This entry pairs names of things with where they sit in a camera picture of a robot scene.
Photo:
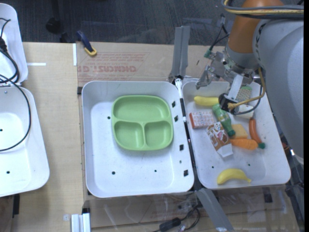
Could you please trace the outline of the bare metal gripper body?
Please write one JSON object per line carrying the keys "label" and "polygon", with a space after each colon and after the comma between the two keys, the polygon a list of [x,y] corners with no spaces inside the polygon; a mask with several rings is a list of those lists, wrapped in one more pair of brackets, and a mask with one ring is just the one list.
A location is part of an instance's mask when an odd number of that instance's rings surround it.
{"label": "bare metal gripper body", "polygon": [[210,54],[211,67],[217,69],[219,77],[232,83],[237,75],[243,77],[242,84],[253,81],[256,59],[253,54],[223,51]]}

